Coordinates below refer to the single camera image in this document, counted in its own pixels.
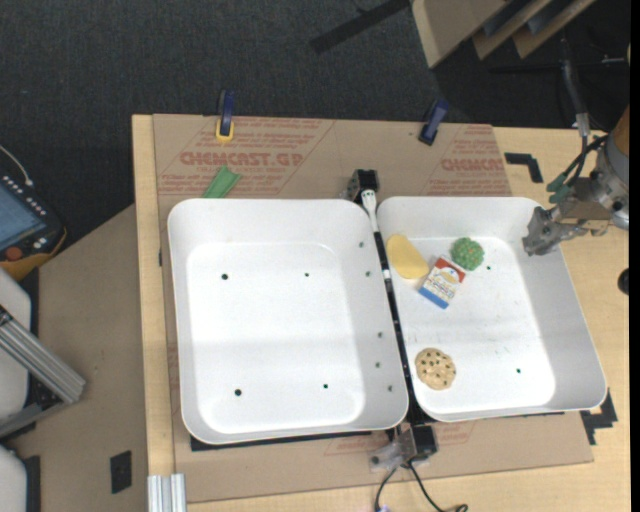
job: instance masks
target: cardboard sheet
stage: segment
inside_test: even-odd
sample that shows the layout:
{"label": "cardboard sheet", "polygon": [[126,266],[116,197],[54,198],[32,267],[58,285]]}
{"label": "cardboard sheet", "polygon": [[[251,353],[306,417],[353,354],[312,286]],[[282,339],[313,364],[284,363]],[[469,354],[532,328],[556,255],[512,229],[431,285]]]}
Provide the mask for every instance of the cardboard sheet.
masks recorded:
{"label": "cardboard sheet", "polygon": [[[379,483],[371,453],[384,432],[322,440],[192,451],[182,422],[166,220],[178,202],[200,197],[227,165],[242,178],[228,197],[335,198],[356,169],[378,172],[392,196],[510,195],[503,160],[486,125],[442,124],[429,147],[421,123],[235,118],[235,137],[215,139],[215,119],[154,115],[159,221],[176,470],[189,502]],[[434,426],[440,450],[424,477],[575,464],[592,460],[579,413]]]}

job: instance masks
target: cable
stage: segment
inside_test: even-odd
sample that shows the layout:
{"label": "cable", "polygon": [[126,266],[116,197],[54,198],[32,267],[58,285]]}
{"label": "cable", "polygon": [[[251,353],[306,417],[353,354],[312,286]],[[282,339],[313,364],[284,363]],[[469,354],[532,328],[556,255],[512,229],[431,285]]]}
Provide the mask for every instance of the cable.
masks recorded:
{"label": "cable", "polygon": [[27,173],[27,170],[20,163],[20,161],[15,156],[13,156],[13,154],[7,148],[5,148],[2,144],[0,144],[0,151],[2,151],[5,155],[7,155],[13,161],[13,163],[16,164],[18,169],[20,169],[20,172],[22,172],[22,174],[24,175],[24,184],[27,187],[33,188],[33,181],[29,177],[29,173]]}
{"label": "cable", "polygon": [[[382,510],[380,508],[380,495],[382,494],[382,489],[384,489],[384,486],[386,485],[386,483],[391,479],[391,477],[395,474],[395,472],[400,467],[403,469],[408,469],[413,473],[413,476],[415,477],[416,481],[418,482],[418,485],[420,486],[420,490],[422,491],[422,494],[424,494],[424,497],[427,498],[427,501],[436,510],[436,512],[445,512],[443,509],[441,509],[440,507],[438,507],[438,505],[435,504],[435,502],[431,499],[431,496],[429,496],[429,493],[427,492],[427,490],[424,488],[424,485],[422,484],[422,480],[420,480],[420,475],[418,475],[416,468],[413,467],[413,459],[410,459],[406,464],[401,464],[400,466],[396,466],[391,471],[389,471],[389,473],[387,473],[387,476],[384,478],[384,480],[380,484],[380,487],[378,488],[378,492],[376,493],[376,499],[374,502],[374,511],[380,512]],[[458,506],[455,509],[455,512],[467,512],[468,510],[469,510],[469,506],[466,504],[463,504]]]}

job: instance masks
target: tray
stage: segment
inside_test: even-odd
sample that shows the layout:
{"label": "tray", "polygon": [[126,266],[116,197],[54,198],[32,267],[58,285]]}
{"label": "tray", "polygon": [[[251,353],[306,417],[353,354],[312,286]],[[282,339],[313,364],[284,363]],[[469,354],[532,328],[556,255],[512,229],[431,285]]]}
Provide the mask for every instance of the tray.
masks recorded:
{"label": "tray", "polygon": [[369,220],[190,199],[168,220],[182,415],[209,444],[380,430],[408,408]]}
{"label": "tray", "polygon": [[[522,247],[537,203],[516,197],[394,197],[378,209],[383,238],[405,235],[428,263],[471,237],[485,250],[443,310],[393,269],[413,388],[440,421],[550,413],[598,406],[606,395],[600,362],[561,251],[528,256]],[[449,389],[417,378],[425,348],[451,356]]]}

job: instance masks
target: green tape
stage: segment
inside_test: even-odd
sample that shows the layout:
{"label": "green tape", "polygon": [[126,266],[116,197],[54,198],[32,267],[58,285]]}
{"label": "green tape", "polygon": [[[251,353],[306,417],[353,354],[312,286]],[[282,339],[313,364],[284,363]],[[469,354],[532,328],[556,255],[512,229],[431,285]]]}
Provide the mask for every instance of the green tape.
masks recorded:
{"label": "green tape", "polygon": [[213,178],[211,184],[202,195],[208,199],[216,199],[226,196],[233,187],[236,186],[238,180],[242,178],[240,174],[231,172],[226,165],[220,167],[218,174]]}

